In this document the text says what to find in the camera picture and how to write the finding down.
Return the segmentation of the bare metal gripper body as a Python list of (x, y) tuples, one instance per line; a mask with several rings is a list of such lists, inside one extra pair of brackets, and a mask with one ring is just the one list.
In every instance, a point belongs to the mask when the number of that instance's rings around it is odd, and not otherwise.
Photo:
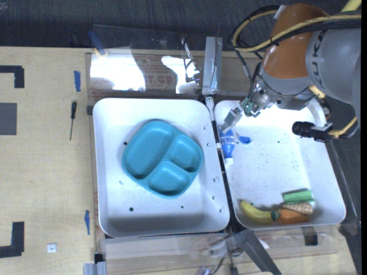
[(282, 95), (274, 92), (262, 77), (255, 77), (247, 97), (240, 102), (240, 107), (246, 116), (257, 117), (263, 109), (279, 104), (282, 100)]

